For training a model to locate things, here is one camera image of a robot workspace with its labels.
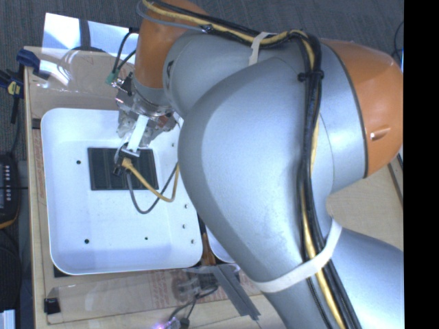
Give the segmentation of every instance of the white strap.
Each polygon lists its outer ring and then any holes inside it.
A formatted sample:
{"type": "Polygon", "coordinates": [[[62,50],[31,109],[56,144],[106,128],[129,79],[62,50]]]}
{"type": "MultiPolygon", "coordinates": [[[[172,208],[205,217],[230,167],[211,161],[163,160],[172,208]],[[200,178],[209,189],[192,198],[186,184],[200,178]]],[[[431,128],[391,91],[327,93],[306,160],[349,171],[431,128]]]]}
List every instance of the white strap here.
{"type": "Polygon", "coordinates": [[[127,150],[137,152],[143,133],[145,132],[146,125],[148,124],[148,120],[148,117],[143,116],[142,114],[139,115],[134,130],[132,131],[130,141],[128,142],[127,150]]]}
{"type": "Polygon", "coordinates": [[[250,58],[248,59],[249,66],[258,62],[259,45],[261,44],[262,39],[264,39],[269,34],[271,34],[271,33],[261,32],[261,33],[259,33],[258,36],[256,36],[253,39],[253,43],[252,43],[253,52],[252,52],[252,55],[250,56],[250,58]]]}
{"type": "Polygon", "coordinates": [[[324,249],[316,255],[316,257],[302,263],[289,273],[286,273],[277,279],[269,282],[255,282],[253,280],[252,282],[264,293],[277,293],[313,276],[331,259],[341,233],[341,225],[333,219],[327,237],[327,244],[324,246],[324,249]]]}

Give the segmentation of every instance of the black device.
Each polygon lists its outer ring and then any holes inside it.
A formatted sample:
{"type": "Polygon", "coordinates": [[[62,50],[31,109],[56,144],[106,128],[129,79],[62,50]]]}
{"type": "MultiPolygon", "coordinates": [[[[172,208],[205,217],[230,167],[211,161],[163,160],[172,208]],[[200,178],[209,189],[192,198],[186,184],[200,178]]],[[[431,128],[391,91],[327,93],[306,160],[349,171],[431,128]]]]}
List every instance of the black device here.
{"type": "Polygon", "coordinates": [[[12,157],[0,155],[0,229],[12,224],[20,207],[19,172],[12,157]]]}
{"type": "MultiPolygon", "coordinates": [[[[88,164],[90,168],[91,190],[128,190],[122,176],[112,174],[117,149],[89,147],[88,164]]],[[[133,161],[134,168],[154,188],[158,189],[156,163],[152,149],[139,150],[140,156],[133,161]]],[[[132,179],[133,190],[146,190],[136,177],[132,179]]]]}

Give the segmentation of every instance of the wire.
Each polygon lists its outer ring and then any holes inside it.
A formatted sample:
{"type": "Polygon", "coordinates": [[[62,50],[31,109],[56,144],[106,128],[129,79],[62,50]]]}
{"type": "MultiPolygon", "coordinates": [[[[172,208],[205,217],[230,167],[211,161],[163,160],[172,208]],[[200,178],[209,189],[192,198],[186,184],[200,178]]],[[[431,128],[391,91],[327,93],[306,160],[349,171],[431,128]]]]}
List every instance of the wire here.
{"type": "Polygon", "coordinates": [[[136,53],[136,50],[131,51],[127,57],[125,57],[122,62],[119,64],[119,66],[116,68],[117,70],[121,70],[125,63],[128,62],[128,60],[136,53]]]}
{"type": "Polygon", "coordinates": [[[155,19],[154,17],[150,16],[149,14],[146,14],[144,11],[141,10],[141,6],[143,5],[142,0],[140,0],[137,5],[136,5],[136,12],[137,14],[144,18],[147,19],[151,22],[154,23],[159,23],[162,25],[170,25],[172,27],[179,27],[179,28],[185,28],[185,29],[192,29],[195,30],[197,32],[206,32],[204,29],[200,28],[200,27],[194,27],[192,25],[185,25],[184,23],[177,23],[177,22],[169,22],[169,21],[164,21],[162,19],[155,19]]]}
{"type": "Polygon", "coordinates": [[[398,61],[399,61],[399,63],[401,63],[401,61],[402,61],[402,57],[401,57],[401,55],[400,55],[400,52],[402,52],[402,50],[403,50],[403,48],[398,48],[398,43],[397,43],[397,38],[398,38],[398,34],[399,34],[399,31],[401,30],[401,28],[402,28],[402,26],[404,25],[404,21],[402,21],[401,23],[399,23],[399,26],[397,27],[397,29],[396,29],[396,31],[395,31],[395,35],[394,35],[394,37],[393,37],[393,47],[394,47],[394,50],[393,50],[393,52],[392,52],[392,57],[397,57],[398,58],[398,61]]]}
{"type": "Polygon", "coordinates": [[[16,122],[16,129],[15,129],[14,141],[12,141],[12,145],[11,145],[11,148],[10,148],[10,150],[9,150],[9,153],[10,153],[11,155],[14,154],[14,150],[15,150],[16,144],[17,144],[18,141],[19,141],[19,133],[20,133],[20,120],[18,120],[18,121],[16,122]]]}
{"type": "Polygon", "coordinates": [[[333,329],[331,323],[329,322],[328,315],[324,311],[322,303],[321,303],[320,299],[317,296],[317,291],[316,291],[316,288],[314,287],[314,283],[313,283],[311,278],[307,278],[307,284],[308,284],[309,290],[311,291],[311,295],[312,295],[312,297],[314,299],[314,302],[317,305],[317,309],[318,309],[318,311],[320,313],[320,316],[323,319],[323,322],[324,322],[325,326],[328,329],[333,329]]]}
{"type": "Polygon", "coordinates": [[[140,181],[140,183],[142,183],[145,188],[147,188],[149,191],[151,191],[159,199],[161,199],[163,201],[166,201],[166,202],[173,202],[173,200],[175,199],[176,191],[177,191],[178,175],[180,173],[180,167],[178,166],[178,164],[177,164],[177,167],[176,167],[175,178],[174,178],[174,188],[172,190],[172,197],[171,198],[163,196],[156,189],[154,189],[150,185],[150,183],[148,183],[146,181],[146,179],[139,173],[139,171],[137,171],[137,169],[134,168],[130,158],[128,158],[128,157],[123,158],[123,160],[122,160],[122,167],[126,168],[129,171],[131,171],[136,176],[136,178],[140,181]]]}
{"type": "Polygon", "coordinates": [[[117,65],[118,65],[118,63],[119,63],[119,61],[120,61],[120,59],[121,59],[122,50],[123,50],[123,46],[125,45],[125,42],[126,42],[127,39],[130,37],[131,34],[136,34],[136,33],[139,33],[139,28],[130,27],[130,28],[128,29],[128,33],[125,34],[125,36],[123,37],[123,39],[122,39],[122,41],[121,41],[121,44],[120,44],[120,46],[119,46],[119,50],[118,50],[118,52],[117,52],[117,56],[116,56],[116,59],[115,59],[115,63],[113,64],[113,67],[112,67],[112,72],[113,72],[114,74],[115,74],[116,71],[117,71],[117,65]]]}
{"type": "MultiPolygon", "coordinates": [[[[169,183],[171,182],[171,179],[174,176],[176,170],[177,170],[177,164],[175,165],[174,169],[172,170],[171,174],[169,175],[169,177],[166,181],[166,184],[163,187],[162,191],[160,192],[161,195],[163,195],[163,193],[166,191],[166,188],[168,187],[169,183]]],[[[136,197],[134,196],[134,189],[132,187],[132,181],[131,181],[131,173],[125,171],[125,175],[126,175],[126,180],[127,180],[127,184],[128,184],[128,189],[130,191],[131,200],[132,200],[132,203],[134,204],[134,207],[136,208],[137,212],[141,213],[142,215],[146,215],[146,214],[150,213],[154,209],[154,207],[157,205],[157,203],[160,201],[160,198],[157,197],[156,200],[154,201],[154,203],[147,210],[141,210],[141,208],[137,204],[136,197]]]]}
{"type": "Polygon", "coordinates": [[[177,307],[169,316],[168,321],[170,321],[172,318],[174,318],[178,312],[180,312],[181,310],[184,310],[186,307],[192,305],[191,310],[189,311],[189,314],[186,316],[186,318],[188,319],[189,316],[191,315],[192,310],[195,307],[195,304],[197,303],[197,301],[202,299],[203,297],[207,297],[209,295],[212,295],[214,292],[216,292],[216,290],[218,290],[217,285],[213,286],[212,289],[210,291],[208,291],[207,293],[203,293],[203,294],[196,293],[191,301],[187,302],[186,304],[184,304],[180,307],[177,307]]]}
{"type": "MultiPolygon", "coordinates": [[[[223,21],[221,19],[217,19],[211,16],[197,14],[192,11],[188,11],[182,8],[177,8],[176,6],[169,5],[167,3],[162,2],[161,0],[142,0],[142,2],[143,5],[145,5],[149,10],[157,14],[168,16],[173,19],[180,19],[182,21],[194,23],[196,25],[199,25],[201,29],[206,30],[208,32],[215,31],[218,34],[224,33],[234,36],[235,38],[239,39],[241,42],[245,42],[246,44],[251,44],[254,38],[257,35],[259,35],[259,32],[254,31],[252,29],[248,29],[236,25],[234,23],[223,21]],[[156,6],[154,6],[154,4],[157,4],[164,8],[168,8],[171,11],[163,10],[162,8],[157,8],[156,6]]],[[[307,35],[300,30],[286,31],[280,34],[270,34],[269,36],[267,36],[261,41],[261,47],[272,46],[273,44],[276,44],[278,42],[283,42],[297,36],[302,36],[306,38],[307,35]]]]}
{"type": "MultiPolygon", "coordinates": [[[[320,112],[320,94],[322,73],[320,70],[321,51],[318,40],[309,36],[309,45],[314,52],[313,62],[309,62],[307,71],[307,99],[305,104],[305,129],[303,153],[298,172],[298,196],[303,228],[303,254],[308,259],[321,252],[324,240],[314,206],[311,172],[316,154],[318,136],[318,116],[320,112]]],[[[316,274],[323,295],[334,318],[341,328],[360,328],[358,318],[337,275],[332,261],[329,261],[316,274]]]]}

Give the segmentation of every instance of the yellow cable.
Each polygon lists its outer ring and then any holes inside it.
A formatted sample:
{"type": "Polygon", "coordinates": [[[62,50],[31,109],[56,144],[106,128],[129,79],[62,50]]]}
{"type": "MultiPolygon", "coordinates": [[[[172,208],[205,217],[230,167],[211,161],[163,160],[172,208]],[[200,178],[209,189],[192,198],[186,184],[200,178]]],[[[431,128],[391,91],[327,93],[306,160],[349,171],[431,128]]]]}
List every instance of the yellow cable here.
{"type": "Polygon", "coordinates": [[[311,172],[314,168],[314,161],[316,160],[316,153],[317,153],[317,139],[318,139],[318,130],[319,130],[319,120],[317,120],[316,128],[314,128],[313,132],[313,138],[311,143],[311,172]]]}
{"type": "MultiPolygon", "coordinates": [[[[301,189],[301,195],[302,195],[302,200],[304,201],[305,196],[304,196],[303,188],[301,189]]],[[[313,246],[311,234],[309,232],[308,218],[307,218],[307,214],[305,211],[306,211],[305,205],[302,204],[303,228],[305,231],[305,245],[306,245],[309,257],[314,258],[314,257],[316,257],[316,249],[313,246]]],[[[328,282],[327,282],[326,278],[324,277],[323,270],[320,269],[316,273],[316,278],[317,278],[318,284],[320,285],[320,288],[322,289],[323,296],[324,296],[325,300],[327,301],[328,307],[331,310],[331,312],[335,318],[335,321],[337,322],[338,326],[341,329],[346,329],[346,327],[344,326],[343,319],[342,319],[342,317],[339,313],[339,310],[337,308],[337,305],[335,304],[335,300],[334,300],[334,297],[333,297],[331,290],[329,288],[328,282]]]]}
{"type": "MultiPolygon", "coordinates": [[[[212,27],[214,27],[216,30],[219,30],[221,32],[233,33],[234,35],[240,37],[241,39],[243,39],[245,41],[252,42],[254,40],[254,37],[252,37],[252,36],[249,36],[247,34],[235,31],[235,30],[227,28],[227,27],[224,27],[222,25],[218,25],[216,23],[212,23],[212,22],[208,21],[207,19],[200,19],[200,18],[193,17],[193,16],[187,16],[186,14],[180,14],[177,12],[170,12],[167,10],[163,10],[162,8],[155,7],[154,4],[150,3],[148,0],[142,0],[142,2],[143,2],[143,5],[145,5],[149,10],[151,10],[157,14],[161,14],[163,16],[167,16],[167,17],[170,17],[172,19],[180,19],[180,20],[192,22],[192,23],[195,23],[196,25],[208,24],[208,25],[211,25],[212,27]]],[[[271,36],[269,38],[264,38],[261,41],[261,44],[262,45],[272,44],[274,42],[277,42],[277,41],[283,39],[284,37],[286,37],[288,35],[288,33],[292,33],[292,32],[296,32],[298,34],[303,35],[304,37],[307,37],[306,33],[302,32],[301,30],[292,30],[289,32],[286,31],[286,32],[282,32],[280,34],[276,34],[276,35],[271,36]]]]}
{"type": "Polygon", "coordinates": [[[177,164],[176,172],[175,172],[175,178],[174,178],[174,189],[172,190],[172,197],[168,198],[163,195],[161,195],[156,189],[154,189],[146,180],[145,178],[137,171],[137,169],[132,165],[132,161],[130,158],[125,157],[122,160],[122,167],[126,168],[127,170],[131,171],[136,178],[144,185],[145,188],[147,188],[149,191],[151,191],[155,196],[157,196],[159,199],[166,201],[166,202],[173,202],[173,200],[176,197],[176,191],[177,191],[177,183],[178,183],[178,174],[180,173],[180,166],[177,164]]]}

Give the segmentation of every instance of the blue clamp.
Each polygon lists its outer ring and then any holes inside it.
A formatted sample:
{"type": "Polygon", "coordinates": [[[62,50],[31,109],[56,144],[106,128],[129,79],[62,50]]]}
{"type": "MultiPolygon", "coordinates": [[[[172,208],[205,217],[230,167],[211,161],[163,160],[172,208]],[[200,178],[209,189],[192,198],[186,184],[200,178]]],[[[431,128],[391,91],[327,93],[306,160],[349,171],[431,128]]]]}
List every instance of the blue clamp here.
{"type": "Polygon", "coordinates": [[[16,60],[19,63],[19,70],[17,72],[13,72],[10,69],[7,69],[6,72],[0,71],[0,87],[5,88],[8,94],[14,98],[23,99],[24,67],[32,67],[34,73],[39,73],[40,59],[32,51],[22,49],[17,53],[16,60]]]}

